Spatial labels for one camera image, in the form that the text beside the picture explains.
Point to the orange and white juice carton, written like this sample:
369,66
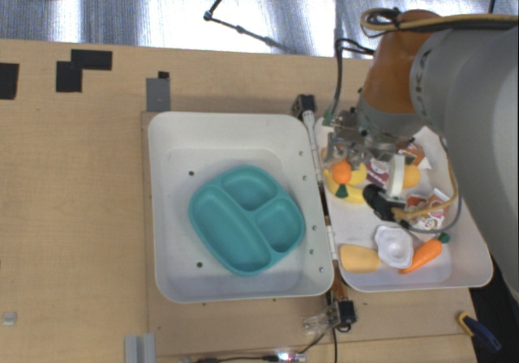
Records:
430,207

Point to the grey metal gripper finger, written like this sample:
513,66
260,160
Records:
357,156
335,150

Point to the teal divided plate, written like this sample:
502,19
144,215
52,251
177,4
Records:
227,227

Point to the red and white carton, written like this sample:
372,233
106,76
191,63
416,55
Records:
378,174

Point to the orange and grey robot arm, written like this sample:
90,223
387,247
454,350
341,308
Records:
458,110

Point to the white toy fried egg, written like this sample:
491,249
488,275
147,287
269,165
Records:
394,248

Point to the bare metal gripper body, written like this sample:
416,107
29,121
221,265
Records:
352,130

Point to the yellow toy lemon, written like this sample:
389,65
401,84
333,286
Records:
412,177

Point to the yellow toy bread slice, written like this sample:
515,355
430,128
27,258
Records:
357,259

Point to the black cylinder on white bracket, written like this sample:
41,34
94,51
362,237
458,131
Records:
379,201

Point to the orange carrot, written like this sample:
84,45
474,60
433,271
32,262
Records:
425,254

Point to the white plastic tray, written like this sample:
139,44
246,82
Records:
178,231
454,272

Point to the orange toy tangerine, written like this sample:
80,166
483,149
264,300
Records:
341,172

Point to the yellow banana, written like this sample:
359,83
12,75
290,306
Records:
357,193

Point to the thin black and white rod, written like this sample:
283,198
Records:
313,142

